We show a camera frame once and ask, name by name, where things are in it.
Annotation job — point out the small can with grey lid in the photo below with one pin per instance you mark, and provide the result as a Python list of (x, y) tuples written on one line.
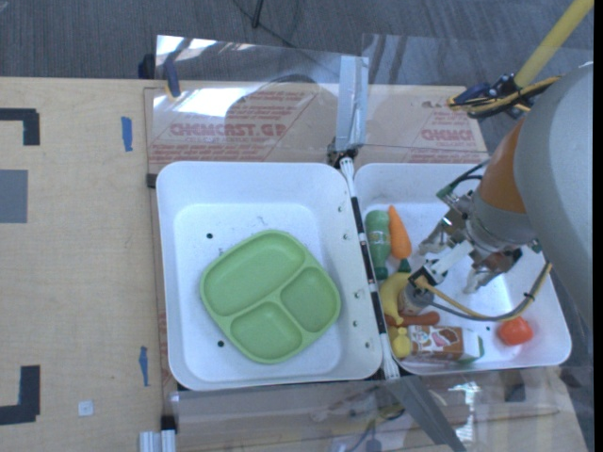
[(409, 303)]

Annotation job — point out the orange-brown sausage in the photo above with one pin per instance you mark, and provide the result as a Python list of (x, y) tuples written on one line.
[(421, 319)]

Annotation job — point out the orange carrot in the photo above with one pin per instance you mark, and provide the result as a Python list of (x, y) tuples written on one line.
[(399, 238)]

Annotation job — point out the yellow banana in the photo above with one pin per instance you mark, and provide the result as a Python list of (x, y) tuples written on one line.
[(390, 295)]

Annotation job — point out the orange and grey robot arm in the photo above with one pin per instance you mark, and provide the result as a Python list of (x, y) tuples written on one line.
[(551, 167)]

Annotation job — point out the thin black and white rod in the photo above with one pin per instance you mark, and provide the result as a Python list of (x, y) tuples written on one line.
[(362, 238)]

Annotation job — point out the white plastic tray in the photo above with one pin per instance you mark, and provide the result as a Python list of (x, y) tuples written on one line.
[(527, 346), (264, 191)]

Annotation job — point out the green bottle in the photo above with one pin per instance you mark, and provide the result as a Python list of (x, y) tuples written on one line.
[(378, 238)]

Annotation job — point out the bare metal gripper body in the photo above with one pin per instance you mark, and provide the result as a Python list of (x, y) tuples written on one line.
[(464, 221)]

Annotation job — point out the small yellow bottle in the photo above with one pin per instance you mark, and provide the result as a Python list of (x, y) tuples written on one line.
[(402, 344)]

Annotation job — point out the brown and white carton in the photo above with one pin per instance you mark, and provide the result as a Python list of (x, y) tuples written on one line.
[(445, 342)]

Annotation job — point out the orange round toy fruit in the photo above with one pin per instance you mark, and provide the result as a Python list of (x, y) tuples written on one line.
[(515, 331)]

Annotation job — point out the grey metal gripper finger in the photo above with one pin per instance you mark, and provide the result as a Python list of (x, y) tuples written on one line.
[(435, 242), (477, 278)]

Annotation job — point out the black cylinder on white bracket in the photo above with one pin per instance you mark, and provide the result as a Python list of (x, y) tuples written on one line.
[(431, 273)]

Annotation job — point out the green divided plate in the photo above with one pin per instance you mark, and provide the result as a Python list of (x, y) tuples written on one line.
[(264, 295)]

